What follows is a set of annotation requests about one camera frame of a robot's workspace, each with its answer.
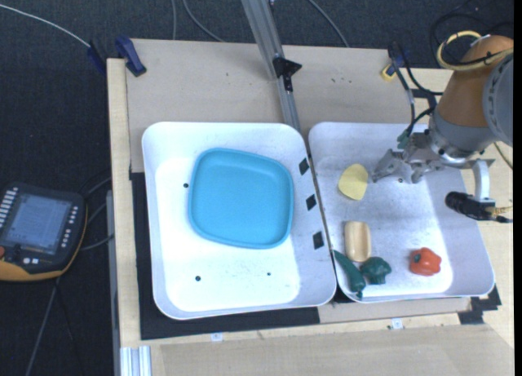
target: blue square plate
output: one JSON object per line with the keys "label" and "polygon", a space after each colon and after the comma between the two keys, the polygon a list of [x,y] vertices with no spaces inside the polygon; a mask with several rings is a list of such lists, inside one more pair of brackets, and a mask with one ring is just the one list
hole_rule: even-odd
{"label": "blue square plate", "polygon": [[278,161],[226,148],[196,160],[188,194],[190,224],[202,237],[231,246],[267,249],[289,235],[294,185]]}

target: black connector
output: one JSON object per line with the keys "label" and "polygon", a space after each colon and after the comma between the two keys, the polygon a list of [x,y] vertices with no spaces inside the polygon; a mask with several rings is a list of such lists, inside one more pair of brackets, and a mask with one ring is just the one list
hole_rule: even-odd
{"label": "black connector", "polygon": [[468,218],[477,221],[504,221],[504,217],[493,216],[487,208],[495,207],[495,202],[492,201],[476,201],[472,195],[467,195],[462,192],[450,192],[445,198],[446,205],[455,210],[459,214],[463,214]]}

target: black mat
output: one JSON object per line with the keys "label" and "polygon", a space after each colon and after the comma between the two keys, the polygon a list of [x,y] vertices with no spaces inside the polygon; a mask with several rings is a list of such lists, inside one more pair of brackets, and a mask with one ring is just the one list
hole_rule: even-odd
{"label": "black mat", "polygon": [[263,330],[319,323],[316,307],[249,312],[194,320],[173,320],[154,303],[148,234],[147,196],[143,173],[131,175],[135,217],[141,338],[166,338],[223,331]]}

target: yellow lemon slice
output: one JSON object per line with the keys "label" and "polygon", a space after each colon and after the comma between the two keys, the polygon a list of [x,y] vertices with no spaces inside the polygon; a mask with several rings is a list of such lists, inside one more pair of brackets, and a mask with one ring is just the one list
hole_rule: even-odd
{"label": "yellow lemon slice", "polygon": [[361,164],[352,164],[341,175],[338,182],[339,190],[356,201],[365,195],[368,186],[368,172]]}

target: white tray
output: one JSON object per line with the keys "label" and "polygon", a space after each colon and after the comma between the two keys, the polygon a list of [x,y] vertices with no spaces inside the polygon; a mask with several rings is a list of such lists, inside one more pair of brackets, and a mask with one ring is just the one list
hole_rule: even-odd
{"label": "white tray", "polygon": [[[382,257],[392,268],[385,285],[367,285],[359,299],[336,264],[339,286],[349,298],[363,303],[487,294],[494,276],[477,223],[445,206],[447,193],[466,191],[459,170],[428,173],[421,183],[412,184],[411,172],[405,167],[376,184],[369,179],[361,201],[351,200],[337,189],[339,177],[354,163],[371,174],[384,153],[396,146],[396,137],[405,127],[323,122],[310,131],[312,161],[332,248],[344,253],[344,223],[363,221],[370,228],[372,255]],[[409,271],[409,253],[423,246],[442,257],[441,271],[434,276]]]}
{"label": "white tray", "polygon": [[[145,131],[142,147],[153,296],[165,315],[185,320],[311,307],[333,297],[334,265],[319,204],[307,206],[316,190],[311,170],[302,174],[299,167],[307,163],[307,151],[297,131],[282,124],[160,122]],[[290,172],[294,217],[281,245],[226,246],[192,229],[187,208],[192,168],[199,154],[216,147],[273,158]]]}

